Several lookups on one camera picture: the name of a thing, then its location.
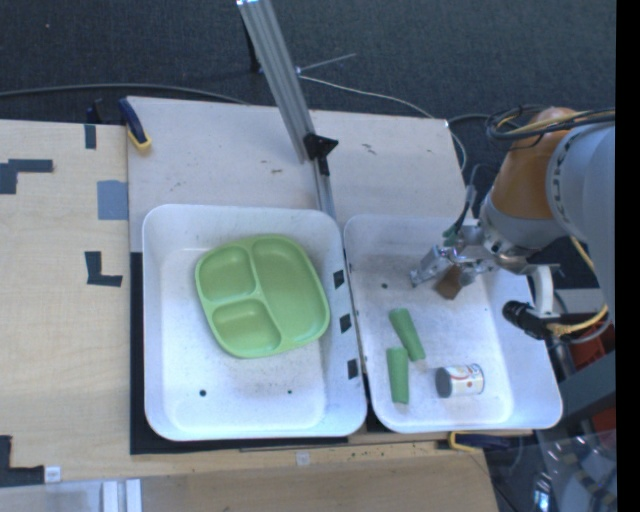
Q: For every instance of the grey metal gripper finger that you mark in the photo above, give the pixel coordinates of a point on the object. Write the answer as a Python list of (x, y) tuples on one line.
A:
[(475, 271), (430, 265)]

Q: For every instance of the brown rectangular block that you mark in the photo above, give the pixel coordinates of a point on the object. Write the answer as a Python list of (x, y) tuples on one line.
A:
[(448, 286)]

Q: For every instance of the green divided plate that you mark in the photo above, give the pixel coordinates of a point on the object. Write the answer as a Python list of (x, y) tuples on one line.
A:
[(280, 280)]

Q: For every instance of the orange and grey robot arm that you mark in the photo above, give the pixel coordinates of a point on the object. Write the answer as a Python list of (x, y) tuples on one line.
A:
[(525, 175)]

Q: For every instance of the black cylinder on white bracket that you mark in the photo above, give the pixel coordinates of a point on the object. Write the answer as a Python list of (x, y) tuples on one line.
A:
[(544, 290)]

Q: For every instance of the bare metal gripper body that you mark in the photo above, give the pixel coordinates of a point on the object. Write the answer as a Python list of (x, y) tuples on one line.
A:
[(475, 245)]

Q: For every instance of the small white can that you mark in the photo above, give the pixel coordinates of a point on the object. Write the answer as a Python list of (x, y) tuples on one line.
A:
[(465, 380)]

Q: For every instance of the green cylinder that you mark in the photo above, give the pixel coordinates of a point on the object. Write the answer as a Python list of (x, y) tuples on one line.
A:
[(407, 334), (398, 375)]

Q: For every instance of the white plastic tray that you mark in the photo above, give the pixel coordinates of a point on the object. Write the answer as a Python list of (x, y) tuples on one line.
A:
[(460, 330), (250, 395)]

